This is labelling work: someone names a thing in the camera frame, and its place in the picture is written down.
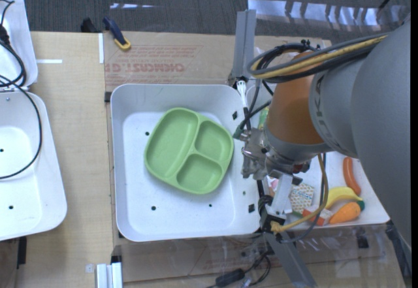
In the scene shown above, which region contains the orange sausage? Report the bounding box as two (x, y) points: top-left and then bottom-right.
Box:
(342, 156), (362, 197)

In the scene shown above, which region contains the pink and white packet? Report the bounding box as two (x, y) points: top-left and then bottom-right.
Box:
(266, 176), (281, 197)

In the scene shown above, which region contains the brown cardboard board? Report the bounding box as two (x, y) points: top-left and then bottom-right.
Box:
(103, 30), (408, 283)

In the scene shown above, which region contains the orange carrot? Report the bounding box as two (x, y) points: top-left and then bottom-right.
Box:
(329, 200), (366, 225)

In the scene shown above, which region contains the white patterned carton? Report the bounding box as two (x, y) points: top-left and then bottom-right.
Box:
(289, 182), (316, 214)

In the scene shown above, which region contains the green and yellow packet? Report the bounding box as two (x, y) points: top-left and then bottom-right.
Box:
(257, 107), (270, 130)

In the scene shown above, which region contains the orange and white carton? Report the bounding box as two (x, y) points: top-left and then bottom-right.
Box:
(302, 207), (333, 227)

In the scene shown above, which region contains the green divided plate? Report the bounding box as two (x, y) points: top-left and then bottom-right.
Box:
(143, 106), (235, 195)

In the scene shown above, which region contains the white plastic tray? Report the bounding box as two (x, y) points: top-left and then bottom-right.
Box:
(0, 0), (39, 92)
(245, 84), (391, 232)
(0, 90), (68, 242)
(110, 83), (262, 242)

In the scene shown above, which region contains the yellow banana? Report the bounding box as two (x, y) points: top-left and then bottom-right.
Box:
(323, 185), (364, 211)

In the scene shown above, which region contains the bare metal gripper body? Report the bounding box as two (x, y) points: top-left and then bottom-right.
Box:
(240, 127), (312, 185)

